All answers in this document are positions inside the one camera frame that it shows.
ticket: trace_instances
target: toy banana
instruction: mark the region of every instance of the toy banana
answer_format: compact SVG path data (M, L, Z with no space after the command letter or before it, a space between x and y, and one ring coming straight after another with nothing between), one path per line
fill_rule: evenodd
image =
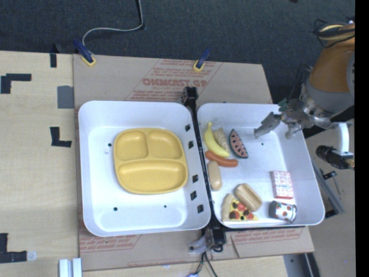
M204 133L205 145L211 151L213 151L216 155L221 157L229 157L229 153L223 149L215 140L213 132L212 132L212 123L208 122L208 128Z

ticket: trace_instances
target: watermelon slice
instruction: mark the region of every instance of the watermelon slice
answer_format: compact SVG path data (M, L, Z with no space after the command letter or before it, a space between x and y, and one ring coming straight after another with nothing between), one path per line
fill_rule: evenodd
M231 145L233 152L238 157L248 158L246 147L243 145L241 138L234 129L232 129L231 134L229 135L229 144Z

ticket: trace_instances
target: white tray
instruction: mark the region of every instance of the white tray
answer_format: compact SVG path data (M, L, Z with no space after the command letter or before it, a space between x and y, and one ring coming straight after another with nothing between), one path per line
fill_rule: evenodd
M78 121L83 218L92 234L199 230L208 224L209 199L191 114L185 106L92 101L81 106ZM189 179L183 188L166 194L137 195L119 185L112 145L119 132L131 128L162 128L179 137L189 168Z
M274 104L208 103L198 109L197 117L202 135L208 122L213 123L213 130L223 127L227 137L231 130L235 129L248 151L247 159L238 158L237 167L220 167L223 186L219 191L212 191L216 217L229 228L308 226L318 224L324 219L325 209L303 133L299 131L295 137L287 140L285 133L288 127L281 123L271 133L259 138L254 137L254 129L261 126L261 121L270 112L278 114L278 106ZM205 152L206 145L204 142L202 145ZM270 172L273 170L291 173L294 199L274 198L270 178ZM223 222L221 220L223 199L227 193L234 194L234 189L242 183L249 184L263 199L261 208L255 212L259 220ZM270 218L268 208L273 200L296 204L295 221L287 223Z

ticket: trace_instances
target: pizza slice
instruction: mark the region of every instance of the pizza slice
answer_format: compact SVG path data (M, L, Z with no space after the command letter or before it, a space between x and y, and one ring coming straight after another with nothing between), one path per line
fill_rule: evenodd
M221 217L223 221L234 220L241 222L245 220L258 220L256 215L230 193L223 200Z

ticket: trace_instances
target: cardboard sheet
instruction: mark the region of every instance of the cardboard sheet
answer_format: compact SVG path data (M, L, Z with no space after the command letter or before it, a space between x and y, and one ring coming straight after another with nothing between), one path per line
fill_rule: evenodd
M80 257L84 271L194 262L188 244L201 231L97 237L82 219L78 109L90 100L140 100L176 102L186 86L197 87L197 106L209 102L272 103L261 65L205 62L203 72L193 71L194 61L95 56L87 66L73 55L76 157ZM227 244L213 260L312 252L307 227L227 233Z

